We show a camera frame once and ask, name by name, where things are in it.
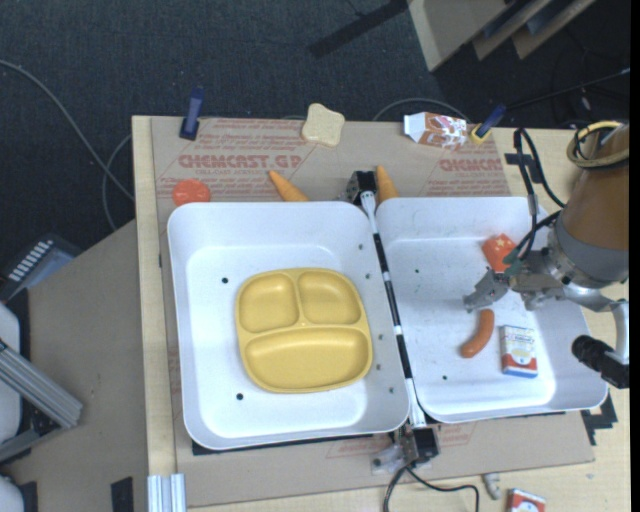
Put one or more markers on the thin black and white rod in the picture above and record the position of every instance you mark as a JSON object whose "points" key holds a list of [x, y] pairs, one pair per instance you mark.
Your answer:
{"points": [[395, 320]]}

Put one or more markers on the red and white packet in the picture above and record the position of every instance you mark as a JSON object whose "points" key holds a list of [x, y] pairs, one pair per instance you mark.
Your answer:
{"points": [[525, 501]]}

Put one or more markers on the small white plastic piece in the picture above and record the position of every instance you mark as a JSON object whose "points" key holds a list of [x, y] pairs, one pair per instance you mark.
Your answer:
{"points": [[492, 485]]}

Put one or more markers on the black cylinder on white bracket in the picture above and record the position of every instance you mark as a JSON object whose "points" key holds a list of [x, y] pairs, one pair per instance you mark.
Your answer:
{"points": [[600, 357]]}

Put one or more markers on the orange carrot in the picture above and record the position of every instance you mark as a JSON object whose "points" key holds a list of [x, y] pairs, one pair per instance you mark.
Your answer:
{"points": [[287, 189], [386, 184]]}

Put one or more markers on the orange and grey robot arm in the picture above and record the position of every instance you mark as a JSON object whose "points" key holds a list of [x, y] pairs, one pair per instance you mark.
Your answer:
{"points": [[600, 210]]}

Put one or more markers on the red and white small carton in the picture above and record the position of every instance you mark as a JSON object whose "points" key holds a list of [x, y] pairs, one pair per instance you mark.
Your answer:
{"points": [[519, 352]]}

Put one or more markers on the red round tomato slice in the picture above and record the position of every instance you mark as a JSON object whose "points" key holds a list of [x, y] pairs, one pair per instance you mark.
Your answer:
{"points": [[191, 192]]}

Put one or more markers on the yellow divided plate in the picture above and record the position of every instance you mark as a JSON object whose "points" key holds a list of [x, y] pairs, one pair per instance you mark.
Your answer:
{"points": [[305, 350]]}

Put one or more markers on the red carton with yellow stars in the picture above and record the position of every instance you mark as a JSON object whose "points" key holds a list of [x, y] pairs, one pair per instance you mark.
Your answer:
{"points": [[497, 250]]}

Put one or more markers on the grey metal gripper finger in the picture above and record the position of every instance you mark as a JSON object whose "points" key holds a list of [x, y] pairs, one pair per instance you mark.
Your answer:
{"points": [[540, 300], [482, 292]]}

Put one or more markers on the orange sausage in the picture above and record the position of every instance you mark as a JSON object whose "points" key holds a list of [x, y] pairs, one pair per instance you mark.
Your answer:
{"points": [[477, 337]]}

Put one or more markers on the white plastic tray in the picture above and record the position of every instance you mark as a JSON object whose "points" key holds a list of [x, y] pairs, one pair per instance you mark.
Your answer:
{"points": [[440, 240], [210, 350]]}

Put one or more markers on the white and orange milk carton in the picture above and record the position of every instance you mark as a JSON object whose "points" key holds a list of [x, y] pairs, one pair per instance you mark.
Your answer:
{"points": [[435, 130]]}

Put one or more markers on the beige bread slice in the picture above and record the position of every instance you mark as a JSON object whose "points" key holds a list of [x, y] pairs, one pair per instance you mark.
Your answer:
{"points": [[324, 125]]}

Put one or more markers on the brown cardboard board, red print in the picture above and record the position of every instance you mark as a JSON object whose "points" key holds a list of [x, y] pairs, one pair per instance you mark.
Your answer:
{"points": [[280, 475]]}

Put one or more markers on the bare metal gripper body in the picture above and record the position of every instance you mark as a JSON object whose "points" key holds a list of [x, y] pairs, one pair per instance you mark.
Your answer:
{"points": [[537, 275]]}

